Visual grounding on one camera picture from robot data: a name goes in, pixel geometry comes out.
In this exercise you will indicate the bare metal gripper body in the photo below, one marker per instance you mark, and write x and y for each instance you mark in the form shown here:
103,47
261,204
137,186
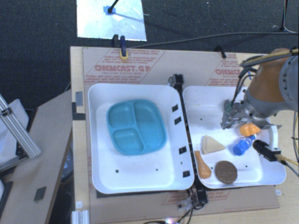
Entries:
243,114

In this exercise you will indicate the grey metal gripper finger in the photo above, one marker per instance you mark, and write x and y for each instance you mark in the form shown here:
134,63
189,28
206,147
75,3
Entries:
236,122
225,123

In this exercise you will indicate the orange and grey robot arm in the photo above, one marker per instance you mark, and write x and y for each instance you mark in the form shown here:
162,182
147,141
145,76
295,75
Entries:
268,83

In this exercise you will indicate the orange toy bread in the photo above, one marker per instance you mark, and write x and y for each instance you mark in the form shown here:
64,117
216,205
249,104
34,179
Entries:
248,129

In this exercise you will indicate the blue plastic bottle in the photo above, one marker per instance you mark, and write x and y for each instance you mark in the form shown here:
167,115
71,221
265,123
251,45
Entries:
241,146

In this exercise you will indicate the beige toy pizza slice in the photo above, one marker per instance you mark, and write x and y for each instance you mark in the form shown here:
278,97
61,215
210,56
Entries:
211,145

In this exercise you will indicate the thin black rod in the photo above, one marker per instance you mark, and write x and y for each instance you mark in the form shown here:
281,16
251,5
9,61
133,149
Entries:
187,127

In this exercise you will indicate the brown round biscuit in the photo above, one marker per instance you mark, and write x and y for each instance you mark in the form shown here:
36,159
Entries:
226,172

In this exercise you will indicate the orange toy carrot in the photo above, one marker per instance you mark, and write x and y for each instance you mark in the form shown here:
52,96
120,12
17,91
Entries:
203,169

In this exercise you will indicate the white plastic tray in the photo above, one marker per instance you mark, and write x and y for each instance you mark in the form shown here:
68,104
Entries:
252,171
140,171

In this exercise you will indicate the blue divided plate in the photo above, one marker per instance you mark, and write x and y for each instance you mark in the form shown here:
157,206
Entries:
137,127

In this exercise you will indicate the brown cardboard board red print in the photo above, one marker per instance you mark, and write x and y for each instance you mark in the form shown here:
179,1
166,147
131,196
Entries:
144,64

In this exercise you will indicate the black cylinder on white bracket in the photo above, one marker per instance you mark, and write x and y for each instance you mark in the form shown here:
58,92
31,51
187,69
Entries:
265,149

